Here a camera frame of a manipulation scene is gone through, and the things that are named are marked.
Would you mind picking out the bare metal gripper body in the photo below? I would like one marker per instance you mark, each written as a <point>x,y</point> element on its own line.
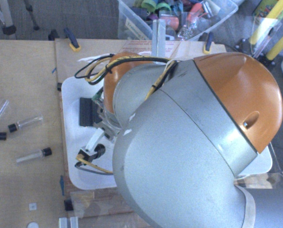
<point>107,123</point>

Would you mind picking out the black cylinder on white bracket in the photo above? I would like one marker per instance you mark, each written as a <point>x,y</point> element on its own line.
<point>99,149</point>

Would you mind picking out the white plastic tray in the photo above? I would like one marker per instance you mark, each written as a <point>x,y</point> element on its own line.
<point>262,164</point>
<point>71,155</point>

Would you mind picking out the black ribbed block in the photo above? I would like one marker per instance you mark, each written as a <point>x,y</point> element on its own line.
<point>86,111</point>

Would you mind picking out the clear plastic storage bin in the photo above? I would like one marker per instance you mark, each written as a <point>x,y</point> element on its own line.
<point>129,13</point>

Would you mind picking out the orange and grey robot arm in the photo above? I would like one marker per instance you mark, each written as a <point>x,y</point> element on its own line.
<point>179,139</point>

